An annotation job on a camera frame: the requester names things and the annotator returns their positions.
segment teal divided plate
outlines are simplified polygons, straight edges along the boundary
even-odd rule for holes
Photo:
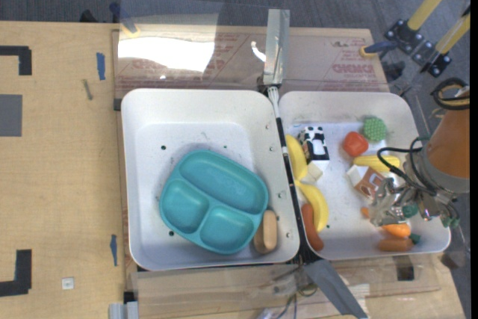
[[[175,166],[159,210],[174,232],[228,255],[252,240],[268,201],[267,187],[256,174],[216,152],[195,150]]]

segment toy sink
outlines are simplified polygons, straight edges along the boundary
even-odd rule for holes
[[[147,270],[172,270],[271,264],[290,261],[297,254],[301,243],[291,194],[296,192],[289,188],[276,116],[268,98],[251,90],[138,89],[123,98],[121,110],[129,245],[138,265]],[[297,135],[304,126],[320,125],[326,137],[330,162],[317,186],[328,202],[329,222],[320,233],[325,246],[315,254],[329,260],[399,255],[376,249],[381,235],[361,216],[360,208],[367,200],[347,179],[351,160],[344,155],[341,141],[347,132],[360,128],[363,117],[376,115],[388,127],[386,145],[408,148],[418,133],[405,101],[392,93],[291,91],[279,100],[279,110],[285,134]],[[214,212],[212,205],[218,195],[207,185],[199,186],[200,191],[180,187],[191,203],[202,207],[195,219],[180,217],[176,231],[164,222],[159,201],[161,194],[171,188],[168,180],[172,178],[172,187],[178,187],[177,182],[191,172],[180,171],[176,165],[189,153],[204,151],[236,162],[265,183],[267,208],[278,219],[274,251],[259,254],[251,241],[245,247],[214,241],[214,227],[221,213]],[[300,192],[297,197],[304,201]],[[174,212],[174,199],[168,201]],[[243,213],[254,215],[257,211],[246,208]],[[193,238],[185,238],[188,234],[200,235],[199,227],[206,226],[208,217],[213,223],[199,241],[213,244],[213,250],[222,253],[199,246],[197,238],[196,243]],[[422,240],[408,254],[440,252],[450,242],[450,230],[443,228],[440,220],[425,222],[415,216],[410,225]],[[246,229],[243,239],[249,241]]]

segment wooden table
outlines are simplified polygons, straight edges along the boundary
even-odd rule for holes
[[[0,46],[28,46],[32,51],[31,75],[19,75],[17,57],[0,56],[0,95],[22,95],[21,137],[0,137],[0,282],[15,280],[16,251],[31,250],[31,288],[27,294],[0,297],[2,318],[106,318],[108,305],[123,300],[125,252],[111,37],[117,28],[101,23],[0,22]],[[364,31],[357,33],[372,43]],[[105,56],[104,80],[97,54]],[[426,263],[436,272],[438,289],[374,298],[356,291],[372,318],[464,317],[449,270],[438,255],[430,256]],[[74,279],[74,286],[67,278]],[[312,298],[300,303],[300,318],[337,314],[329,303],[309,303],[314,303]],[[255,310],[214,317],[257,314]]]

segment red tomato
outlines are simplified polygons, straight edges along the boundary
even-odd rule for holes
[[[368,141],[360,133],[351,131],[345,136],[343,147],[352,157],[357,157],[367,151]]]

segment wooden board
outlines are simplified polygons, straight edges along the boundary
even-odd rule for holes
[[[17,250],[32,251],[31,290],[0,297],[3,318],[107,318],[108,305],[122,301],[116,27],[0,22],[0,44],[29,46],[33,68],[19,76],[18,59],[0,56],[0,93],[22,95],[22,136],[0,137],[0,281],[13,280]],[[97,52],[105,55],[103,81]],[[62,289],[66,277],[73,289]]]

